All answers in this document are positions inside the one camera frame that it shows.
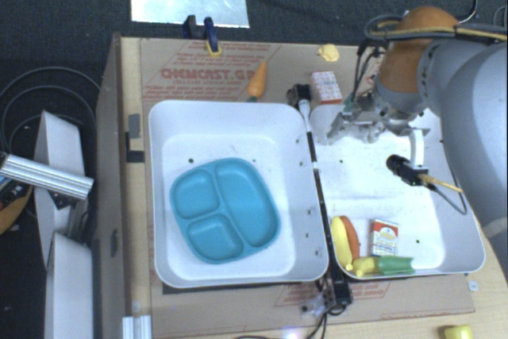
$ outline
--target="yellow toy food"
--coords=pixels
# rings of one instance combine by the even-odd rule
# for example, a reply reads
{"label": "yellow toy food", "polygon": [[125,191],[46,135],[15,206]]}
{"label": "yellow toy food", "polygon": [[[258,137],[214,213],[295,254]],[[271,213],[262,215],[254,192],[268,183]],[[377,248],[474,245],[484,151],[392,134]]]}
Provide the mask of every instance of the yellow toy food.
{"label": "yellow toy food", "polygon": [[356,277],[363,277],[364,274],[369,272],[378,271],[378,257],[366,256],[358,257],[352,262],[352,268],[355,271]]}
{"label": "yellow toy food", "polygon": [[346,227],[340,217],[336,216],[332,219],[330,230],[332,232],[335,254],[339,260],[339,264],[350,272],[352,270],[352,254],[349,248]]}
{"label": "yellow toy food", "polygon": [[473,339],[473,332],[469,325],[452,326],[444,330],[445,339]]}
{"label": "yellow toy food", "polygon": [[322,45],[317,53],[322,56],[325,61],[328,61],[330,63],[335,62],[339,60],[339,52],[337,50],[337,47],[333,44],[325,44]]}

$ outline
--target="cable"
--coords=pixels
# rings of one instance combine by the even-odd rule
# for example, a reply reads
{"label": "cable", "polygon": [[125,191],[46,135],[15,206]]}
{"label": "cable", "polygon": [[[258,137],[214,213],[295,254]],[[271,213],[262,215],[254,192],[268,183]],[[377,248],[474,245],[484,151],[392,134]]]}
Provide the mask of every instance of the cable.
{"label": "cable", "polygon": [[87,101],[81,97],[79,94],[75,93],[74,91],[71,91],[70,89],[67,89],[67,88],[64,88],[64,87],[59,87],[57,85],[41,85],[39,87],[32,87],[32,88],[29,88],[25,91],[22,91],[21,93],[17,94],[14,98],[12,98],[9,103],[7,104],[4,112],[3,112],[3,115],[2,115],[2,121],[1,121],[1,124],[0,124],[0,139],[2,140],[2,146],[3,148],[7,148],[8,147],[8,144],[7,144],[7,137],[6,137],[6,133],[5,133],[5,128],[6,128],[6,117],[7,117],[7,114],[10,110],[10,107],[19,99],[21,98],[22,96],[28,94],[28,93],[31,93],[31,92],[35,92],[35,91],[47,91],[47,90],[54,90],[54,91],[60,91],[60,92],[63,92],[65,94],[69,94],[71,96],[73,96],[76,100],[78,100],[79,102],[82,103],[82,105],[87,108],[87,112],[88,114],[90,115],[90,119],[92,120],[92,123],[95,127],[95,115],[94,115],[94,111],[92,110],[92,108],[90,107],[90,105],[87,103]]}
{"label": "cable", "polygon": [[488,25],[484,23],[464,23],[460,25],[462,29],[475,29],[488,33],[499,33],[506,35],[506,27],[499,27],[498,25]]}
{"label": "cable", "polygon": [[90,214],[90,210],[87,209],[83,212],[83,214],[81,215],[81,218],[79,219],[79,224],[78,224],[78,232],[81,233],[81,231],[83,230],[83,219],[85,218],[85,216],[87,216],[87,219],[88,219],[88,215]]}
{"label": "cable", "polygon": [[319,292],[323,292],[323,284],[319,281],[319,279],[317,279],[316,281],[314,281],[314,283],[316,284],[316,288]]}
{"label": "cable", "polygon": [[451,183],[446,183],[445,181],[441,181],[437,178],[432,177],[429,174],[418,174],[418,178],[421,179],[424,183],[436,183],[438,185],[441,185],[442,187],[447,187],[451,189],[452,191],[459,192],[462,194],[464,191],[462,191],[462,188],[459,188],[455,185],[452,185]]}
{"label": "cable", "polygon": [[360,87],[360,84],[361,84],[361,81],[365,75],[365,72],[367,72],[369,61],[371,60],[372,57],[378,58],[382,54],[384,54],[384,52],[380,51],[379,46],[376,45],[375,49],[368,55],[367,59],[364,61],[361,70],[360,70],[360,61],[361,61],[362,56],[358,55],[358,58],[356,60],[356,68],[355,68],[355,82],[354,82],[353,90],[352,90],[351,97],[350,97],[351,102],[354,102],[356,99],[356,92],[358,91],[358,88]]}
{"label": "cable", "polygon": [[25,212],[31,217],[31,218],[34,218],[34,219],[37,219],[37,215],[35,215],[29,208],[27,208],[25,206]]}
{"label": "cable", "polygon": [[366,37],[368,37],[368,32],[370,31],[370,28],[372,25],[374,25],[377,21],[380,21],[381,26],[376,25],[375,27],[380,28],[384,27],[385,25],[397,25],[402,20],[402,16],[398,16],[396,14],[380,14],[379,16],[376,16],[369,20],[364,28],[364,34]]}
{"label": "cable", "polygon": [[[73,75],[77,75],[83,79],[85,79],[87,82],[89,82],[90,84],[92,84],[94,86],[94,88],[97,90],[97,91],[100,91],[101,87],[92,79],[90,78],[88,75],[86,74],[83,74],[82,72],[80,71],[76,71],[75,69],[72,69],[72,68],[66,68],[66,67],[42,67],[42,68],[36,68],[36,69],[33,69],[31,71],[28,71],[26,72],[25,74],[22,74],[22,75],[19,75],[17,78],[13,79],[10,83],[7,84],[6,87],[4,87],[2,89],[2,91],[0,91],[0,100],[2,100],[2,98],[4,97],[4,95],[6,94],[6,92],[11,88],[13,87],[16,83],[20,82],[21,80],[31,76],[31,75],[34,75],[38,72],[48,72],[48,71],[61,71],[61,72],[67,72],[67,73],[70,73],[70,74],[73,74]],[[7,137],[5,135],[5,127],[3,126],[3,123],[2,123],[2,131],[0,131],[0,147],[2,149],[6,149],[8,148],[8,144],[7,144]]]}
{"label": "cable", "polygon": [[368,31],[368,38],[378,40],[411,40],[417,38],[454,38],[457,36],[478,37],[482,39],[506,41],[506,34],[493,33],[485,30],[455,27],[421,27],[407,30]]}
{"label": "cable", "polygon": [[438,195],[440,195],[447,203],[450,204],[450,206],[452,206],[452,208],[454,210],[456,210],[459,214],[461,215],[466,215],[468,213],[468,208],[466,207],[466,204],[464,202],[464,200],[462,201],[462,205],[463,205],[463,209],[460,209],[455,203],[452,202],[452,200],[447,197],[445,194],[443,194],[438,187],[436,187],[434,184],[432,183],[428,183],[425,185],[427,188],[429,188],[431,191],[434,191],[436,192]]}
{"label": "cable", "polygon": [[[56,116],[65,119],[67,121],[73,122],[75,125],[83,125],[81,121],[74,119],[72,116],[67,116],[66,114],[57,114]],[[16,136],[16,133],[19,132],[24,125],[27,125],[32,120],[36,120],[38,118],[40,118],[40,114],[36,114],[35,116],[29,117],[28,119],[25,119],[19,125],[16,126],[16,128],[11,132],[9,137],[9,144],[7,145],[9,152],[13,151],[13,139],[14,136]]]}
{"label": "cable", "polygon": [[[455,177],[455,172],[453,172],[451,168],[450,172],[452,173],[453,183],[458,186],[459,183],[457,182],[457,178]],[[468,212],[468,207],[466,206],[466,202],[464,201],[464,195],[459,193],[459,198],[460,202],[462,203],[462,207],[464,208],[464,212]]]}
{"label": "cable", "polygon": [[[307,336],[305,336],[304,339],[312,339],[316,335],[316,333],[319,331],[319,329],[321,329],[321,328],[322,328],[321,339],[323,339],[325,337],[325,333],[326,333],[328,314],[330,314],[332,316],[340,315],[340,314],[342,314],[342,312],[344,312],[345,308],[342,309],[342,311],[338,314],[332,314],[331,310],[332,309],[327,310],[319,318],[319,322],[317,323],[317,325],[312,329],[312,331]],[[234,339],[275,339],[275,338],[270,338],[270,337],[265,337],[265,336],[257,336],[257,335],[242,335],[242,336],[235,337]]]}
{"label": "cable", "polygon": [[508,8],[506,6],[501,6],[499,9],[497,9],[494,12],[494,16],[492,17],[492,24],[498,25],[498,14],[501,13],[501,11],[504,10],[503,16],[502,16],[502,26],[506,29],[506,10]]}
{"label": "cable", "polygon": [[333,317],[338,317],[339,315],[343,314],[344,311],[346,311],[345,306],[339,306],[335,305],[331,310],[328,311],[328,315],[332,315]]}

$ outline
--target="blue plastic tray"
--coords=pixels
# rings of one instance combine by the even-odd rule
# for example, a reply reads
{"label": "blue plastic tray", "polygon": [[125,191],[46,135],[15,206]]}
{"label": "blue plastic tray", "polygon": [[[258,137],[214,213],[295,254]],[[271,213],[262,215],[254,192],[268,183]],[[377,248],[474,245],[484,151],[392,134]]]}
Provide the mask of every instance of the blue plastic tray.
{"label": "blue plastic tray", "polygon": [[207,263],[250,256],[279,233],[270,191],[245,160],[217,160],[185,172],[171,185],[170,201],[190,249]]}

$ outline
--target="toy carrot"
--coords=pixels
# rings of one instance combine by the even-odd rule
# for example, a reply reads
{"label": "toy carrot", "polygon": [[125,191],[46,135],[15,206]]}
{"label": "toy carrot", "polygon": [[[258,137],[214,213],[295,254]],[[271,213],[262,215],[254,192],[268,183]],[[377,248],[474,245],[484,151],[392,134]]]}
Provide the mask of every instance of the toy carrot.
{"label": "toy carrot", "polygon": [[264,87],[267,82],[267,62],[263,61],[256,70],[256,73],[248,83],[247,92],[249,101],[255,102],[264,94]]}
{"label": "toy carrot", "polygon": [[360,241],[356,234],[355,227],[347,216],[341,216],[342,222],[346,228],[346,234],[348,235],[349,248],[351,249],[352,259],[355,260],[360,257]]}

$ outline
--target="small juice box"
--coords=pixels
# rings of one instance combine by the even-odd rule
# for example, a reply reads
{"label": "small juice box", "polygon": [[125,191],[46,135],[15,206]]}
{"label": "small juice box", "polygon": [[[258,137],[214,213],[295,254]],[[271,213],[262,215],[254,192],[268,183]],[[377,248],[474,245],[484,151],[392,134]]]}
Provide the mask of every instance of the small juice box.
{"label": "small juice box", "polygon": [[342,102],[342,93],[333,71],[313,72],[311,87],[313,97],[320,105]]}
{"label": "small juice box", "polygon": [[371,223],[369,249],[373,256],[396,256],[398,252],[398,225],[374,219]]}

